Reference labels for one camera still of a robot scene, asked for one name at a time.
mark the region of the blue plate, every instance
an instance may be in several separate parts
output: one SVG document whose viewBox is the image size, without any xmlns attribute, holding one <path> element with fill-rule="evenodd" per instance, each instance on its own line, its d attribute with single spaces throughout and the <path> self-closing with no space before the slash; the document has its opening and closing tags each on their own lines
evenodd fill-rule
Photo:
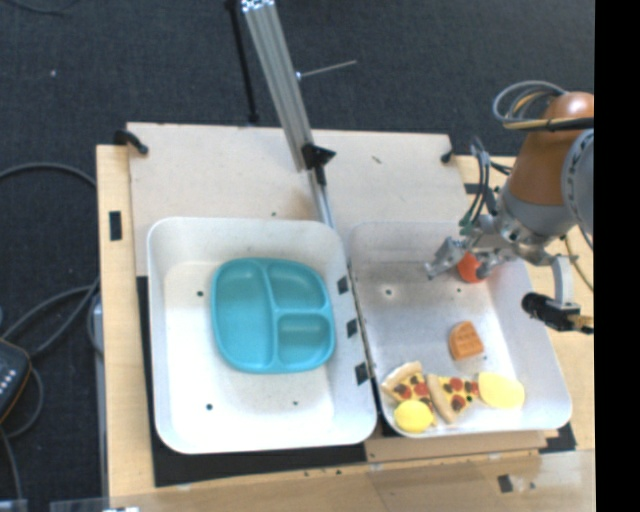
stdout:
<svg viewBox="0 0 640 512">
<path fill-rule="evenodd" d="M 302 263 L 241 258 L 223 264 L 211 284 L 216 345 L 238 370 L 312 370 L 335 349 L 331 302 L 320 275 Z"/>
</svg>

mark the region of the black floor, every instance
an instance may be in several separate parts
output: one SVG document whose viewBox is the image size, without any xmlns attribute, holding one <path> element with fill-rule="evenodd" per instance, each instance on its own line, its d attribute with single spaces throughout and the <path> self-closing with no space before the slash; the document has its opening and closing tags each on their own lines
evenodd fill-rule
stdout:
<svg viewBox="0 0 640 512">
<path fill-rule="evenodd" d="M 95 176 L 95 146 L 128 121 L 246 124 L 249 107 L 222 0 L 30 0 L 72 5 L 44 14 L 0 0 L 0 173 L 51 162 Z M 314 128 L 449 134 L 458 153 L 477 135 L 495 155 L 522 137 L 491 115 L 494 96 L 522 80 L 593 92 L 595 0 L 281 0 Z M 277 118 L 240 18 L 259 124 Z M 96 198 L 71 172 L 39 166 L 0 174 L 0 334 L 32 307 L 89 285 L 98 273 Z M 8 339 L 29 351 L 68 318 L 80 295 Z M 37 423 L 11 439 L 30 510 L 100 494 L 94 352 L 85 311 L 34 358 L 44 383 Z M 7 431 L 38 403 L 32 382 Z M 0 500 L 13 499 L 0 446 Z"/>
</svg>

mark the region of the pizza slice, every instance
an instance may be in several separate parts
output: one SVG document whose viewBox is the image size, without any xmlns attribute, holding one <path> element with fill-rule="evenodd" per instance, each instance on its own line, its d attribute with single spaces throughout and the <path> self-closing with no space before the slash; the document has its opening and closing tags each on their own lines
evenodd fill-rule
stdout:
<svg viewBox="0 0 640 512">
<path fill-rule="evenodd" d="M 460 377 L 427 374 L 426 384 L 438 414 L 447 423 L 455 423 L 462 412 L 479 398 L 478 383 Z"/>
<path fill-rule="evenodd" d="M 380 388 L 397 402 L 419 400 L 425 403 L 433 413 L 433 424 L 436 423 L 431 392 L 419 361 L 405 363 L 396 368 L 384 379 Z"/>
</svg>

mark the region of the black electronic device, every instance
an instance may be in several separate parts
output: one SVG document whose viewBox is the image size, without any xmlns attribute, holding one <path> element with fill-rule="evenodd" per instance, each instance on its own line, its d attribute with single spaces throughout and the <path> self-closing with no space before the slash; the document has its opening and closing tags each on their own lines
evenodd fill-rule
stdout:
<svg viewBox="0 0 640 512">
<path fill-rule="evenodd" d="M 0 338 L 0 424 L 20 397 L 30 374 L 29 354 Z"/>
</svg>

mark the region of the lemon slice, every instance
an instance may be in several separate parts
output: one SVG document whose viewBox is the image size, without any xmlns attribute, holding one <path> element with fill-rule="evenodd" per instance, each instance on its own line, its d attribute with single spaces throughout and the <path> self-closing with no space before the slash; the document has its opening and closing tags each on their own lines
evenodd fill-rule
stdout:
<svg viewBox="0 0 640 512">
<path fill-rule="evenodd" d="M 478 390 L 483 402 L 499 409 L 522 407 L 525 399 L 524 386 L 515 379 L 491 372 L 480 372 Z"/>
<path fill-rule="evenodd" d="M 434 416 L 429 406 L 420 400 L 405 400 L 393 411 L 396 425 L 405 432 L 419 434 L 433 423 Z"/>
</svg>

